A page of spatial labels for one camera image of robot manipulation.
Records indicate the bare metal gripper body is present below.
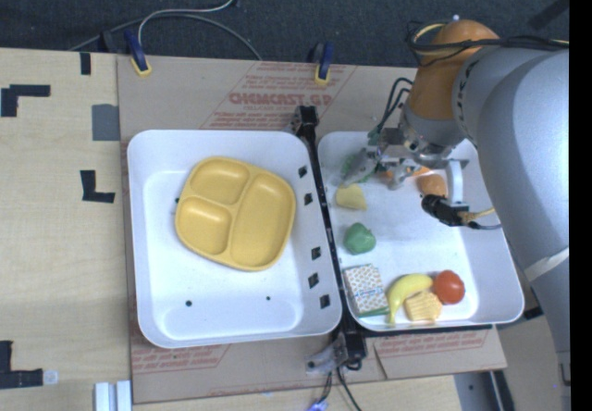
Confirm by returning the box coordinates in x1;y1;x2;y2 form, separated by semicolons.
368;125;458;169

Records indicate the pale yellow toy fruit slice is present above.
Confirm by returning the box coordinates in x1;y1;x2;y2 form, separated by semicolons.
334;182;368;212

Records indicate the orange toy bread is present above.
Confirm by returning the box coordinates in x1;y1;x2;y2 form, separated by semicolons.
415;171;450;198

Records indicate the white plastic tray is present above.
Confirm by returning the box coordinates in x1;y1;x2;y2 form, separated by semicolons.
126;128;344;350
316;130;526;333

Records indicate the green toy pepper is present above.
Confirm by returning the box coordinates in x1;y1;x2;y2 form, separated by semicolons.
342;221;378;256

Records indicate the thin black rod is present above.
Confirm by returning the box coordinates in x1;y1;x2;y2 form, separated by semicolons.
302;131;355;337

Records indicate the yellow banana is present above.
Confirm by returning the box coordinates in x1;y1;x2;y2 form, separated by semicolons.
384;272;435;326

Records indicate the white carton with orange print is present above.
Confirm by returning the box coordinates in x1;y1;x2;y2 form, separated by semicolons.
342;262;390;319

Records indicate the red tomato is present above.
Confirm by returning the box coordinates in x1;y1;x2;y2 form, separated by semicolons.
431;268;467;306

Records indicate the yellow divided plate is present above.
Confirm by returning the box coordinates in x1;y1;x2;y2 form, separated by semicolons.
173;155;298;273

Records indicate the yellow ridged biscuit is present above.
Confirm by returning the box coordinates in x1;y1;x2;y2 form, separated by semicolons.
402;290;444;324

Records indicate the brown cardboard board red print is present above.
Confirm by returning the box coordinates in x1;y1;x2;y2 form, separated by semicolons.
115;54;509;405

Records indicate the black cylinder on white bracket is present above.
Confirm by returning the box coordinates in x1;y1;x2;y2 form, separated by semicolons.
420;158;471;229

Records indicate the black block with thin wires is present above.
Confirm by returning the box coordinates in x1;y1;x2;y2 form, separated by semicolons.
288;104;321;138
304;329;369;374

